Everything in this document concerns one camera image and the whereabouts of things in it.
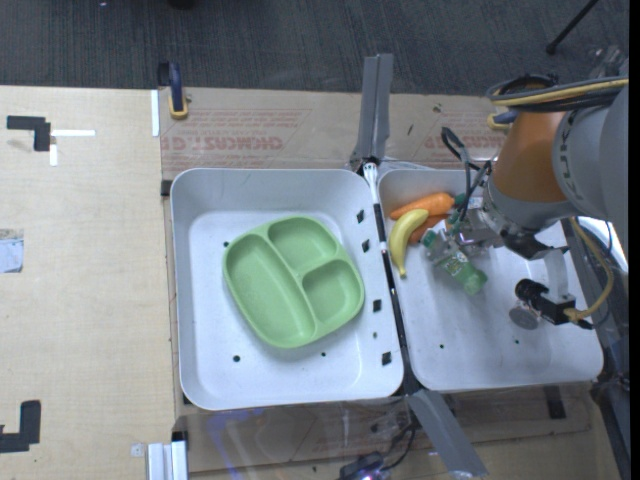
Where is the black cylinder on white bracket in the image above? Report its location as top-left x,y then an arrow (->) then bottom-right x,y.
514,246 -> 577,326

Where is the green divided plate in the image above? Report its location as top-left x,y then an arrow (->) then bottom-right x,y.
221,215 -> 366,350

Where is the yellow banana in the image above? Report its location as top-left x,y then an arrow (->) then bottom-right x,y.
388,208 -> 431,279

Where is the brown cardboard board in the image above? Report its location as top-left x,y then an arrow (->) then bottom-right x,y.
157,85 -> 609,474

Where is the thin black and white rod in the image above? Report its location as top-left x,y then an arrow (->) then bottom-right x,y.
362,162 -> 414,395

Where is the green plastic bottle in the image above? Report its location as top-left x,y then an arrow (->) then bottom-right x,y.
421,227 -> 489,297

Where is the white plastic tray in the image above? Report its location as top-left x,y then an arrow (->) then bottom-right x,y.
169,167 -> 405,412
377,167 -> 605,394

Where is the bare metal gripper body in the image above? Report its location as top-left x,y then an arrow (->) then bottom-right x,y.
446,197 -> 508,260

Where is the orange carrot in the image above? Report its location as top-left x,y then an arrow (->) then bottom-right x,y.
407,213 -> 449,245
389,192 -> 456,221

